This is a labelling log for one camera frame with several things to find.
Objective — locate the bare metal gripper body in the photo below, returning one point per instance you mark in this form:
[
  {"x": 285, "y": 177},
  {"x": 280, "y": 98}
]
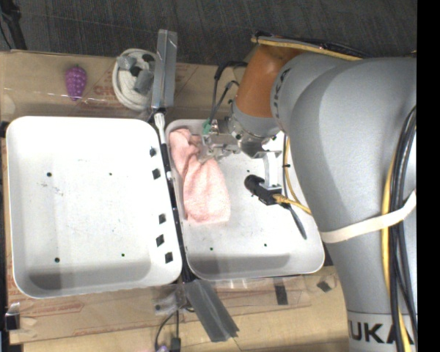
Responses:
[{"x": 225, "y": 138}]

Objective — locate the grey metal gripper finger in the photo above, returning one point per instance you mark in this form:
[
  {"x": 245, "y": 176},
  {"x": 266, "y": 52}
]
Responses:
[
  {"x": 221, "y": 153},
  {"x": 204, "y": 154}
]

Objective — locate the pink towel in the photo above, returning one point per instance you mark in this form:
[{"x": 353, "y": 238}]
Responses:
[{"x": 205, "y": 193}]

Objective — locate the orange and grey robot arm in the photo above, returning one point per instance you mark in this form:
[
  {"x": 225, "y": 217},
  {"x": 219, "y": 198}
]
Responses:
[{"x": 337, "y": 152}]

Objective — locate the thin black and white rod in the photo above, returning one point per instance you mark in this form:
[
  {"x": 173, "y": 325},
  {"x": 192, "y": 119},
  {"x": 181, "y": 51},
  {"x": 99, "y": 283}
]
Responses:
[{"x": 173, "y": 196}]

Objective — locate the white plastic tray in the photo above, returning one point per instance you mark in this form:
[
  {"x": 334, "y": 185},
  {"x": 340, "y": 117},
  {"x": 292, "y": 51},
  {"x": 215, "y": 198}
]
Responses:
[
  {"x": 91, "y": 211},
  {"x": 253, "y": 233}
]

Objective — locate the purple grapes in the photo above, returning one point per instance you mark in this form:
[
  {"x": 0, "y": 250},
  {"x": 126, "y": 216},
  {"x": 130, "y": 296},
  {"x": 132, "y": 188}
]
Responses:
[{"x": 75, "y": 82}]

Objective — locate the black cylinder on white bracket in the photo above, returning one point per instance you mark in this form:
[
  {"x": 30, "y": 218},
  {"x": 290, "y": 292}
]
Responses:
[{"x": 258, "y": 187}]

